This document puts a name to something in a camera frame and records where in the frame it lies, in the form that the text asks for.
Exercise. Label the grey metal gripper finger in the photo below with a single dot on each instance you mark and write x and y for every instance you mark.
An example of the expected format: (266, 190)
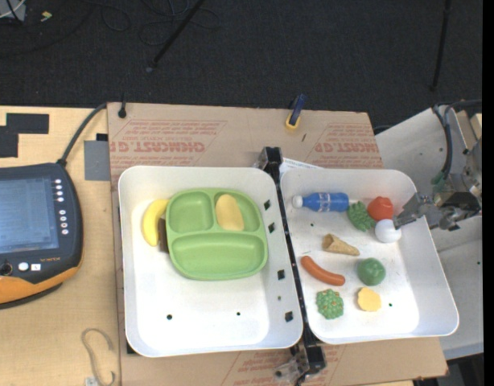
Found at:
(412, 218)
(414, 205)

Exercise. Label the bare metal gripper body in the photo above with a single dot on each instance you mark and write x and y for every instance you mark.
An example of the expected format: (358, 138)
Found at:
(458, 203)

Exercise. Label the white ball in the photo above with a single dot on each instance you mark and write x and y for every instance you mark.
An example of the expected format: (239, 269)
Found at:
(387, 231)

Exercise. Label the red toy tomato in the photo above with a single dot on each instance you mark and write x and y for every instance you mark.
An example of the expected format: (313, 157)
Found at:
(379, 208)

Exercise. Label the green toy lettuce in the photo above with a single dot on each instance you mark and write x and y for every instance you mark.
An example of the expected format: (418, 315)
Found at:
(359, 216)

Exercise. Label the green toy pepper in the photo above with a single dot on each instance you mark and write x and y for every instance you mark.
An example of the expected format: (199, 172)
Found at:
(371, 272)

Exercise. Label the tan ice cream cone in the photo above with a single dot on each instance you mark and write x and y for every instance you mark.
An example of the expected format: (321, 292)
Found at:
(337, 245)

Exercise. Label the blue bottle white cap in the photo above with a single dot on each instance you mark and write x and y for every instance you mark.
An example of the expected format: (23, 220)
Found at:
(325, 202)

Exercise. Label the yellow biscuit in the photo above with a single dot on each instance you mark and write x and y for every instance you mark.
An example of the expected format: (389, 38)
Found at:
(369, 300)

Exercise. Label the orange sausage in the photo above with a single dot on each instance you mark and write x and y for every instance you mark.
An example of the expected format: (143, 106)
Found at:
(321, 272)

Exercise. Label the white plastic tray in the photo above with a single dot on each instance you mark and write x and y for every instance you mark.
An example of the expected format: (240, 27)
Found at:
(396, 324)
(198, 316)

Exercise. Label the green grapes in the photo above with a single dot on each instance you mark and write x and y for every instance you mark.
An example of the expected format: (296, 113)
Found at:
(330, 304)

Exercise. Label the white printed paper sheet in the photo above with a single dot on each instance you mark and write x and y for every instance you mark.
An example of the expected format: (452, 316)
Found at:
(301, 164)

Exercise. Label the thin black rod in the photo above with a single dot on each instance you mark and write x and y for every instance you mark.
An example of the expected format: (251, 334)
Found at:
(292, 255)

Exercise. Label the yellow toy potato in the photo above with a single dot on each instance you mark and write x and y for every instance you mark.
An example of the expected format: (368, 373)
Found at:
(229, 213)

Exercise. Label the brown cardboard board red print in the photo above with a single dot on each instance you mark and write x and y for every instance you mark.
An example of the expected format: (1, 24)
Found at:
(231, 135)

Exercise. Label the green divided plate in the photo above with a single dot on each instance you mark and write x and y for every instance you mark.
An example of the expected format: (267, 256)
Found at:
(215, 251)

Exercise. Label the yellow banana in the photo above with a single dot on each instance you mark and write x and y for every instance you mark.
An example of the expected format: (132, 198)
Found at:
(151, 223)

